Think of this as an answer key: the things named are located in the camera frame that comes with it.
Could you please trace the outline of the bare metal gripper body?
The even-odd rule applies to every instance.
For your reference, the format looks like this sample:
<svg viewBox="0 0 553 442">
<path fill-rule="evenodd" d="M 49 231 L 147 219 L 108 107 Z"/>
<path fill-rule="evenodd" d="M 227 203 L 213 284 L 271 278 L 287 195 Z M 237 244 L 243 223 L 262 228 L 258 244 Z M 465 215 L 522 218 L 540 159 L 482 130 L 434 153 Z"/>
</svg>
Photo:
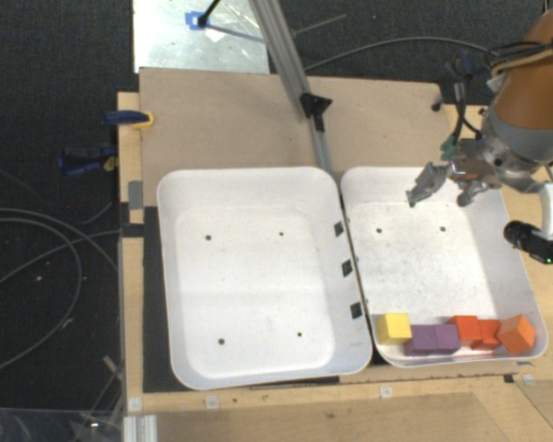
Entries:
<svg viewBox="0 0 553 442">
<path fill-rule="evenodd" d="M 447 168 L 447 178 L 464 191 L 498 189 L 508 186 L 520 193 L 539 193 L 543 183 L 533 174 L 538 161 L 516 155 L 498 138 L 461 139 Z"/>
</svg>

